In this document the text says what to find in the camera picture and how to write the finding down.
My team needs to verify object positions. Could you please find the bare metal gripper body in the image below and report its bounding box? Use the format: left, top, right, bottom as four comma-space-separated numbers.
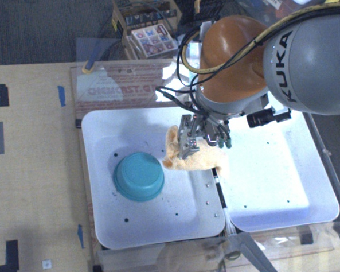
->
175, 111, 232, 150

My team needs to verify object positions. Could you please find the yellow fluffy cloth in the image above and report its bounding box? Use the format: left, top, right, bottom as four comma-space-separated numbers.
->
159, 122, 231, 180

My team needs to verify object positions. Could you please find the teal bowl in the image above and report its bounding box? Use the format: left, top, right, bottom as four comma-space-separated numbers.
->
111, 150, 167, 204

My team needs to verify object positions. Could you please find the thin black and white rod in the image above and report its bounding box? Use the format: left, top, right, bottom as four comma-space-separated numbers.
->
211, 166, 236, 237

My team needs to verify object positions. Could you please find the white plastic tray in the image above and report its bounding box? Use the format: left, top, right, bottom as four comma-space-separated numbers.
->
213, 105, 340, 235
79, 102, 228, 252

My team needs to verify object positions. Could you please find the black cylinder on white bracket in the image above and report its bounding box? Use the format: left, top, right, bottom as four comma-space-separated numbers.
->
245, 96, 293, 129

